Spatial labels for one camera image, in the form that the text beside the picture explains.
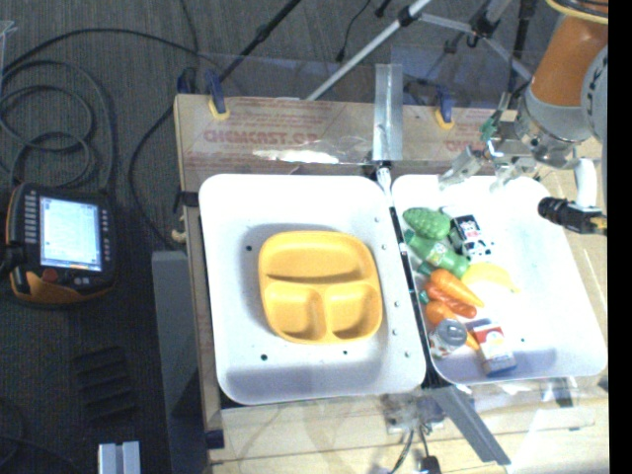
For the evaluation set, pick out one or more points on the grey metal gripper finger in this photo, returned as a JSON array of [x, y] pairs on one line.
[[507, 173], [461, 168]]

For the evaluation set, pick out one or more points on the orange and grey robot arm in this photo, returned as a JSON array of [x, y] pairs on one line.
[[563, 62]]

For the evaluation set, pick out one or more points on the yellow banana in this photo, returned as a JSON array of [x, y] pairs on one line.
[[491, 273]]

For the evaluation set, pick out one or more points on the brown cardboard board, red print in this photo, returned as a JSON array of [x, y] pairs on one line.
[[237, 141]]

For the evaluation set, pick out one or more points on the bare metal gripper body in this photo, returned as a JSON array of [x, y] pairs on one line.
[[518, 143]]

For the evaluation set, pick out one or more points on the white plastic tray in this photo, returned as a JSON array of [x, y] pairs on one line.
[[237, 289], [548, 284]]

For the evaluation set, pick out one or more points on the black cylinder on white bracket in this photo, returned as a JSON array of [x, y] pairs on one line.
[[568, 213]]

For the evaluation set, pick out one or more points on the orange, white and blue carton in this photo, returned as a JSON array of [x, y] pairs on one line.
[[494, 348]]

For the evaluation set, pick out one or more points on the orange carrot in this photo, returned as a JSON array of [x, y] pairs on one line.
[[435, 311], [454, 285]]

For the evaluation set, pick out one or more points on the red-orange sausage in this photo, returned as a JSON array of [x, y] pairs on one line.
[[456, 306]]

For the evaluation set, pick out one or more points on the black and white carton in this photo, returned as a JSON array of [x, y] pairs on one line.
[[471, 237]]

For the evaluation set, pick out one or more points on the yellow divided plate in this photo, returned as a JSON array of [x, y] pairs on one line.
[[316, 264]]

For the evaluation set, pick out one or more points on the green broccoli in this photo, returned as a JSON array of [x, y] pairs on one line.
[[427, 222]]

